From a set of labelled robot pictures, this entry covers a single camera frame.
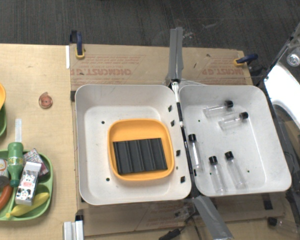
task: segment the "blue clamp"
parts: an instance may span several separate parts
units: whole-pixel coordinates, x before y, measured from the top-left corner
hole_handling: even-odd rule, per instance
[[[85,49],[82,46],[81,32],[72,30],[70,35],[70,43],[76,44],[75,57],[79,60],[83,59],[85,57]]]
[[[255,61],[256,59],[258,59],[258,54],[254,53],[254,54],[249,54],[247,56],[244,56],[242,58],[239,58],[239,59],[235,59],[233,61],[233,64],[236,66],[236,67],[240,67],[240,66],[243,66],[244,63],[246,63],[247,65],[249,65],[252,61]]]

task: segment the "snack package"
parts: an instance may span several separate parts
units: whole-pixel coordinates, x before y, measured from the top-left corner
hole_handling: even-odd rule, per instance
[[[35,196],[41,163],[26,162],[15,195],[17,205],[31,206]]]
[[[42,161],[39,153],[37,152],[37,150],[35,148],[33,148],[32,150],[30,150],[28,153],[25,153],[23,155],[23,161],[24,164],[26,164],[26,162],[34,162],[34,163],[40,163],[41,164],[41,170],[39,173],[39,177],[42,177],[44,175],[46,175],[49,170],[46,167],[45,163]]]

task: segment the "black cap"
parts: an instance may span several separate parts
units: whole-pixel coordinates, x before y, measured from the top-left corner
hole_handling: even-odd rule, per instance
[[[275,227],[277,225],[277,223],[278,223],[278,220],[276,218],[274,218],[274,217],[268,218],[268,225]]]
[[[242,112],[240,113],[240,116],[242,117],[242,119],[247,119],[249,117],[248,112]]]
[[[218,160],[217,160],[217,157],[216,156],[210,156],[209,157],[209,162],[210,162],[210,165],[214,166],[218,163]]]
[[[190,134],[190,135],[188,136],[188,138],[189,138],[189,141],[190,141],[190,142],[196,142],[196,141],[197,141],[197,138],[196,138],[196,135],[195,135],[195,134]]]
[[[231,100],[226,100],[224,104],[226,105],[227,109],[230,109],[234,106],[234,103]]]
[[[228,152],[224,153],[224,155],[225,155],[225,157],[226,157],[227,160],[234,159],[234,155],[232,154],[231,151],[228,151]]]

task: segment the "gray floor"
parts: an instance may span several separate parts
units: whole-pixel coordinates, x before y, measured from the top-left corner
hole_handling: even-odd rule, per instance
[[[299,21],[300,0],[0,0],[0,43],[66,45],[75,29],[87,44],[169,46],[181,26],[184,47],[257,53],[269,67]]]

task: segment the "green bottle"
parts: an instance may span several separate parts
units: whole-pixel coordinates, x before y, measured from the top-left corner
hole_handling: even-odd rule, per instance
[[[20,174],[24,169],[24,146],[21,142],[11,142],[8,145],[8,172],[11,175],[10,186],[16,188],[20,183]]]

